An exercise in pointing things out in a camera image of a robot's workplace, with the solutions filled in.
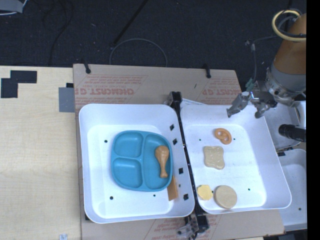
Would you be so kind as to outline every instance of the cardboard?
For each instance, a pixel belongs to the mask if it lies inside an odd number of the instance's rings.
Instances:
[[[231,105],[241,93],[236,72],[211,69],[206,78],[204,69],[162,68],[121,65],[73,65],[81,230],[84,240],[157,240],[181,239],[177,230],[184,218],[149,219],[97,224],[86,220],[83,200],[79,111],[90,103],[163,104],[170,92],[181,92],[184,99],[208,105]],[[209,229],[199,240],[227,240],[284,234],[278,210],[207,214]]]

